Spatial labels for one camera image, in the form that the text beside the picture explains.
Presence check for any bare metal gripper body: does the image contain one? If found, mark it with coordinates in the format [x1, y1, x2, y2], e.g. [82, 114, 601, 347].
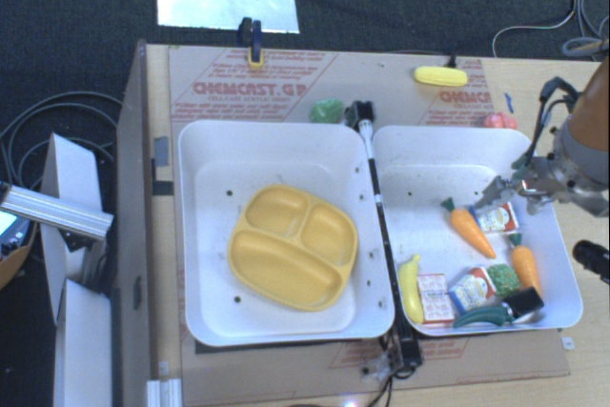
[523, 155, 610, 218]

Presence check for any red and white carton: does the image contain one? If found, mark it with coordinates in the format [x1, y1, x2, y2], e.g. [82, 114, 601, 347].
[469, 201, 520, 235]

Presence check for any orange carrot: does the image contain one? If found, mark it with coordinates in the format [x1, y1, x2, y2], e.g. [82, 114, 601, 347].
[439, 196, 498, 260]
[506, 232, 543, 296]

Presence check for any pink toy food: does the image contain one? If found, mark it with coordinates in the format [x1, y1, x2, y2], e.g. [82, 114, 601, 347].
[482, 112, 519, 131]

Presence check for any white plastic tray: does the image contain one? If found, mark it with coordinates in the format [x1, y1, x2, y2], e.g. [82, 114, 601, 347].
[177, 118, 397, 348]
[371, 124, 584, 338]

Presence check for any green broccoli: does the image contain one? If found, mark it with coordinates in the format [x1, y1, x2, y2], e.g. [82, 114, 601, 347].
[486, 263, 522, 298]

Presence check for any blue and white carton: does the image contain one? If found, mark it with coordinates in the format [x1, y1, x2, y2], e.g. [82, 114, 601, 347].
[447, 266, 498, 315]

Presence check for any thin black and white rod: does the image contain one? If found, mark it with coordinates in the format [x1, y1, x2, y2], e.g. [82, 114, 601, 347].
[359, 118, 406, 349]

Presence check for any red and white packet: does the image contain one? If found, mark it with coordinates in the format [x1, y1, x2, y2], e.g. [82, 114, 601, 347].
[417, 273, 458, 326]

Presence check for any yellow corn cob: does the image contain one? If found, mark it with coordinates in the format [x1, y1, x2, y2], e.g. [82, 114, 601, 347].
[413, 65, 470, 88]

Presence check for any green cucumber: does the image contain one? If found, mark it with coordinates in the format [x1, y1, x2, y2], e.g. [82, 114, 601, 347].
[452, 305, 513, 330]

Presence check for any yellow banana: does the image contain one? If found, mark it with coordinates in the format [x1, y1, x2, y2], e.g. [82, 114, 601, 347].
[397, 254, 426, 326]

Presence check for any green lettuce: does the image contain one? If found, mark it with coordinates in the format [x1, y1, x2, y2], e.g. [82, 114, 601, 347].
[309, 97, 345, 125]

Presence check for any yellow divided plate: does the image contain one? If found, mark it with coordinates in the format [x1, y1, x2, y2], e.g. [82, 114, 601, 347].
[227, 184, 359, 313]

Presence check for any brown cardboard board red print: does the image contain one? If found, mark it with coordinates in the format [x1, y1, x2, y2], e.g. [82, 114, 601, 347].
[168, 44, 571, 407]

